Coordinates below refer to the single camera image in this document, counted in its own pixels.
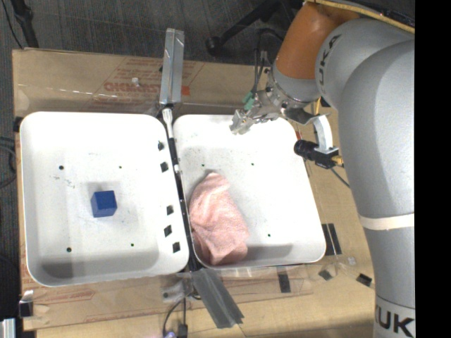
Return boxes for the brown cardboard board red print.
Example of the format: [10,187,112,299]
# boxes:
[11,47,376,338]

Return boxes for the black cylinder on white bracket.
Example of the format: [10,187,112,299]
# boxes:
[293,113,341,170]

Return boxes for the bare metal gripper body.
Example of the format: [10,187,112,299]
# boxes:
[245,86,308,124]

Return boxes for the black office chair base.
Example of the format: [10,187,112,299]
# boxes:
[205,0,304,57]

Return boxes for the white plastic tray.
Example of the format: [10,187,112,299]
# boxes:
[19,111,191,289]
[171,113,327,270]

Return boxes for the blue cube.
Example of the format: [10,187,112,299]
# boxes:
[89,189,118,219]

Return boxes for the pink cloth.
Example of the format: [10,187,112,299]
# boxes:
[187,171,251,267]

